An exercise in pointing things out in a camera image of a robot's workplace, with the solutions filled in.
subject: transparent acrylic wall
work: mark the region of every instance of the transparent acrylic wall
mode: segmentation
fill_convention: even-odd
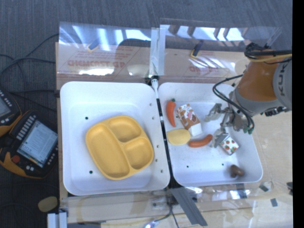
[[[147,83],[152,76],[157,76],[160,84],[216,83],[243,73],[249,63],[244,56],[246,45],[255,42],[271,46],[280,33],[280,28],[275,27],[222,26],[176,19],[161,19],[160,27],[152,29],[61,23],[57,88],[60,89],[65,82],[78,80]],[[257,116],[258,126],[264,125],[263,117]],[[270,119],[269,124],[277,121],[280,121],[280,116],[278,120]],[[269,157],[265,145],[274,140],[273,136],[261,139],[263,132],[257,130],[253,137],[263,166],[262,179],[237,185],[186,187],[201,211],[254,207],[256,203],[252,200],[271,192],[274,183],[288,192],[288,180],[274,176],[265,158]],[[290,139],[291,136],[287,139],[288,155],[291,154]],[[166,202],[171,196],[167,190],[85,197],[67,194],[62,196],[61,208],[70,210],[71,222],[79,219],[80,209],[83,210],[82,221],[148,217],[166,214],[169,210]],[[138,200],[144,202],[146,208],[134,209],[132,214],[109,213],[105,205],[110,202],[114,209],[118,209],[122,203],[131,204]],[[224,207],[225,201],[233,203],[233,207]],[[91,212],[92,208],[96,210],[96,206],[99,207],[98,213]]]

